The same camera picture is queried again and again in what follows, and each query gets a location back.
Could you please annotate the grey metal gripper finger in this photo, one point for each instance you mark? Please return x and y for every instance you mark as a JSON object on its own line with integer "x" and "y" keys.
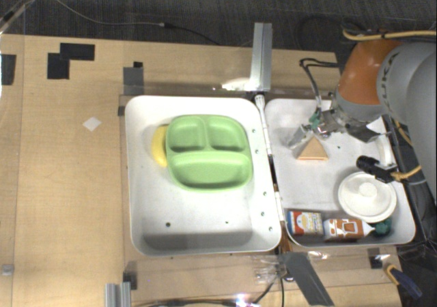
{"x": 298, "y": 135}

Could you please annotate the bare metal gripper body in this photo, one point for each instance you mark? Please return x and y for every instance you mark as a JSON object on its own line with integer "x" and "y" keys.
{"x": 329, "y": 122}

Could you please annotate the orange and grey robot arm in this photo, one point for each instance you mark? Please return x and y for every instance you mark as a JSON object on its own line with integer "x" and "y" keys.
{"x": 403, "y": 80}

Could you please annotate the tan triangular bread slice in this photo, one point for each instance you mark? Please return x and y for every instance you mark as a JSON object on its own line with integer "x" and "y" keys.
{"x": 312, "y": 152}

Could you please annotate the thin black and white rod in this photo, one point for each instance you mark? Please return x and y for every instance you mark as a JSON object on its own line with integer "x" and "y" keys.
{"x": 266, "y": 128}

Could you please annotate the white plastic tray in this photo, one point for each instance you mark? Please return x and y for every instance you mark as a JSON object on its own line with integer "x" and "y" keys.
{"x": 191, "y": 217}
{"x": 307, "y": 189}

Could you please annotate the white bowl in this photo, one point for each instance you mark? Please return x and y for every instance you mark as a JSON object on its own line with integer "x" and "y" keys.
{"x": 367, "y": 196}

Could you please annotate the orange and white carton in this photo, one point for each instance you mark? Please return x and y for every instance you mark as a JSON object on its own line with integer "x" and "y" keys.
{"x": 305, "y": 223}

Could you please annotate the green divided plate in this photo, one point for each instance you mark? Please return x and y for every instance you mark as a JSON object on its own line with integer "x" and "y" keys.
{"x": 208, "y": 159}

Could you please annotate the brown and white carton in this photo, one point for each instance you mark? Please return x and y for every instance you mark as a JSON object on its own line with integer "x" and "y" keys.
{"x": 345, "y": 229}

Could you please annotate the green broccoli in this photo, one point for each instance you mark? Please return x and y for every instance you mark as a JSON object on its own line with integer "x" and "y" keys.
{"x": 383, "y": 228}

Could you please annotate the yellow banana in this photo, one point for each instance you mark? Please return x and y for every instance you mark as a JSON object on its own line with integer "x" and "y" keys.
{"x": 158, "y": 148}

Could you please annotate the black cylinder on white bracket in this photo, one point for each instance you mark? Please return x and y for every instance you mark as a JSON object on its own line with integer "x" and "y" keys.
{"x": 373, "y": 166}

